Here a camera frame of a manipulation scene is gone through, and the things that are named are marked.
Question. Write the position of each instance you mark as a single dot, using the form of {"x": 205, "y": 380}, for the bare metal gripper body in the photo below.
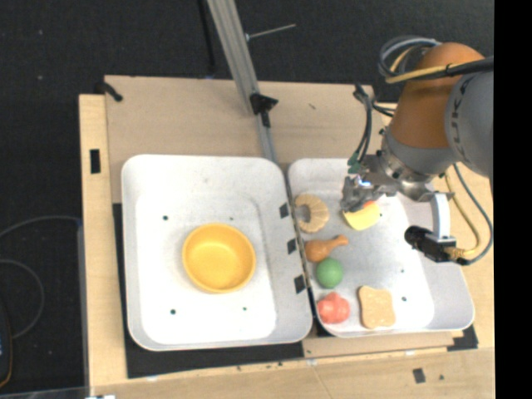
{"x": 392, "y": 181}

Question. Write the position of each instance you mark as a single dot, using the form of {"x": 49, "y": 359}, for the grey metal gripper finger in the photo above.
{"x": 370, "y": 195}
{"x": 351, "y": 193}

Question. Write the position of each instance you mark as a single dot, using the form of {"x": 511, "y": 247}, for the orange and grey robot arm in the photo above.
{"x": 432, "y": 110}

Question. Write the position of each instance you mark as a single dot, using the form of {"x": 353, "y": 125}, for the yellow cheese wedge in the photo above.
{"x": 363, "y": 219}

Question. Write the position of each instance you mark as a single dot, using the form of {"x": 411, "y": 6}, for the brown chicken drumstick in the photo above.
{"x": 319, "y": 249}

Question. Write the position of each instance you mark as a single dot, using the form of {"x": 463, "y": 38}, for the white plastic tray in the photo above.
{"x": 382, "y": 260}
{"x": 166, "y": 264}

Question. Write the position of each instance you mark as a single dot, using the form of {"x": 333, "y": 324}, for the green ball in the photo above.
{"x": 329, "y": 272}

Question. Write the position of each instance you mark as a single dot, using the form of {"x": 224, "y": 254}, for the beige bread slice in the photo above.
{"x": 377, "y": 308}

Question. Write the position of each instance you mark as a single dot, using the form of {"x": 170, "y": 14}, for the red tomato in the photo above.
{"x": 333, "y": 309}

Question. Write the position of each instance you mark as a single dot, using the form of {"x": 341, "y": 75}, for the yellow bowl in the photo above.
{"x": 219, "y": 260}

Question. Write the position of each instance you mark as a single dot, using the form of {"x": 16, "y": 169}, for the brown cardboard board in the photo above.
{"x": 187, "y": 119}

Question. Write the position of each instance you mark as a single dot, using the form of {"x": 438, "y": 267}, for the black cylinder on white bracket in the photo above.
{"x": 432, "y": 245}

